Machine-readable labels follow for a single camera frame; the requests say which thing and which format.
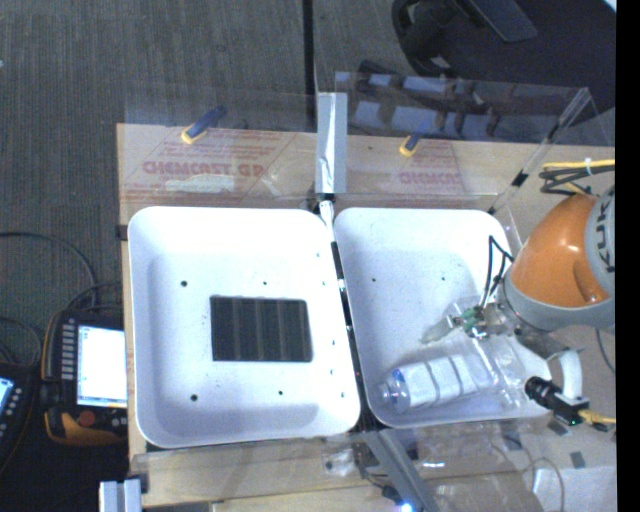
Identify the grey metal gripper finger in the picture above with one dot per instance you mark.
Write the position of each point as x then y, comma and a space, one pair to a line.
440, 330
457, 309

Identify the brown cardboard board red print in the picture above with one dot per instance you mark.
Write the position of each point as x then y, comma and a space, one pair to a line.
240, 165

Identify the clear plastic bottle white label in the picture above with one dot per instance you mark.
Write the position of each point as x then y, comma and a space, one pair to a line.
435, 382

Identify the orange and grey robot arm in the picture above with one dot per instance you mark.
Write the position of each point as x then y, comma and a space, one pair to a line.
552, 260

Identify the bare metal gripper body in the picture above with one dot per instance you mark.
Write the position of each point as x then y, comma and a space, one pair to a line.
497, 322

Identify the black cylinder on white bracket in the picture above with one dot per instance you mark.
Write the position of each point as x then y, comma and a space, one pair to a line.
550, 392

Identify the black ribbed rectangular panel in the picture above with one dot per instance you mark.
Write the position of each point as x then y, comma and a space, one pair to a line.
260, 329

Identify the white plastic tray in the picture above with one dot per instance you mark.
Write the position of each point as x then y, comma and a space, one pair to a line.
400, 260
175, 325

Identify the small clear plastic packet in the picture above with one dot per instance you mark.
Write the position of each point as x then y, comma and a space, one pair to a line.
341, 462

